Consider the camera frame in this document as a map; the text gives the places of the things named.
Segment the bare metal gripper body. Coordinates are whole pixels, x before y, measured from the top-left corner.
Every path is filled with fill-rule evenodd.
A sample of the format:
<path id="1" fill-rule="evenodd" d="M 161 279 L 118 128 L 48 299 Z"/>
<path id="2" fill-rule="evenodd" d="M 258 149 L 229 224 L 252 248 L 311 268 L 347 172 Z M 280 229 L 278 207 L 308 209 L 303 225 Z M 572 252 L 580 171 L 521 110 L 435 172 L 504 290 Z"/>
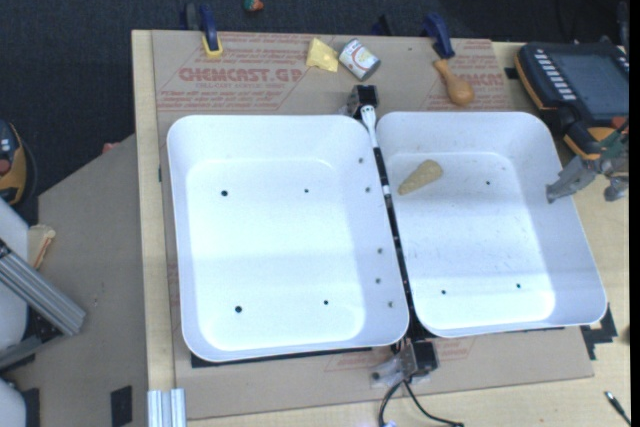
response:
<path id="1" fill-rule="evenodd" d="M 610 134 L 598 142 L 600 153 L 595 169 L 599 174 L 613 176 L 627 164 L 628 139 L 626 134 Z"/>

